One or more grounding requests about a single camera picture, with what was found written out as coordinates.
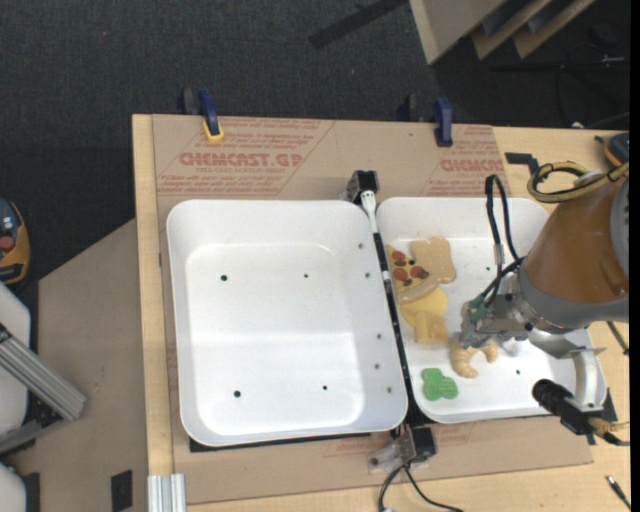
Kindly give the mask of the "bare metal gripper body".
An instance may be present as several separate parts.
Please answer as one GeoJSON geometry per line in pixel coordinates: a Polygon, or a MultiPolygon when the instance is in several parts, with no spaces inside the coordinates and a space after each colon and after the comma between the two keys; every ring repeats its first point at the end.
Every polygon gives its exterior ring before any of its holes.
{"type": "Polygon", "coordinates": [[[539,316],[521,291],[498,293],[491,303],[482,295],[469,302],[469,316],[479,324],[479,330],[490,336],[515,337],[525,340],[539,322],[539,316]]]}

